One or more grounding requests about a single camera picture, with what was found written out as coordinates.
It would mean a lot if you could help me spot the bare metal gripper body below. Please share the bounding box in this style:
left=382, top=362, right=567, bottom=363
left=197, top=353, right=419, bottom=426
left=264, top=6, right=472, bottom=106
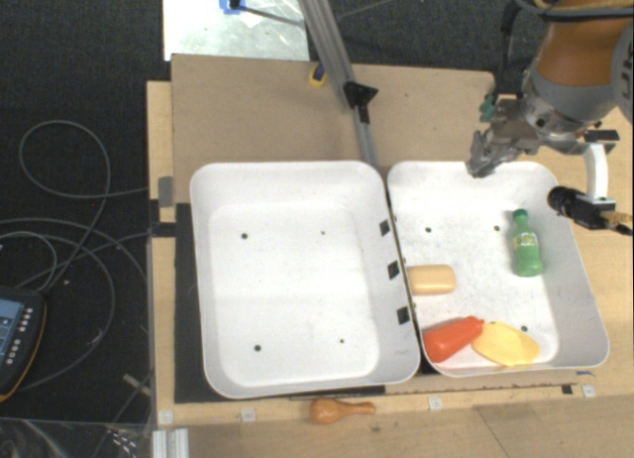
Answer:
left=486, top=97, right=599, bottom=161

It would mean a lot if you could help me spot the beige bread loaf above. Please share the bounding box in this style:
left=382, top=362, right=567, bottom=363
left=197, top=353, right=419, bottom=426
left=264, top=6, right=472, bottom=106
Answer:
left=406, top=264, right=457, bottom=296

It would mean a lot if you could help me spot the black cylinder on white bracket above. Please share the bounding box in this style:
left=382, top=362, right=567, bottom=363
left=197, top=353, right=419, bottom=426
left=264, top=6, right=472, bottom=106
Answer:
left=546, top=128, right=621, bottom=230

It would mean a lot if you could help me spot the white plastic tray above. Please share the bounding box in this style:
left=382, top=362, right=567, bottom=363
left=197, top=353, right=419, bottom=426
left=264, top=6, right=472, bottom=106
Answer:
left=189, top=160, right=423, bottom=401
left=385, top=160, right=611, bottom=379

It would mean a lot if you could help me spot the green plastic bottle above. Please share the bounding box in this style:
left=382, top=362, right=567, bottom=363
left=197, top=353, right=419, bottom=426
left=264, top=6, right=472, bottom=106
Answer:
left=510, top=208, right=545, bottom=279

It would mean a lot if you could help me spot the brown chicken drumstick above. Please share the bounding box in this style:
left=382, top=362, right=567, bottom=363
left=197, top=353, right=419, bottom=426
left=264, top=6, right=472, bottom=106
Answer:
left=310, top=397, right=377, bottom=426

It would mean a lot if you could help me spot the brown cardboard board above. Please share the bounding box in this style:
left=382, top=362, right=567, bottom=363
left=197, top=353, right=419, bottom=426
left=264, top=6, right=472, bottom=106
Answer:
left=170, top=53, right=581, bottom=403

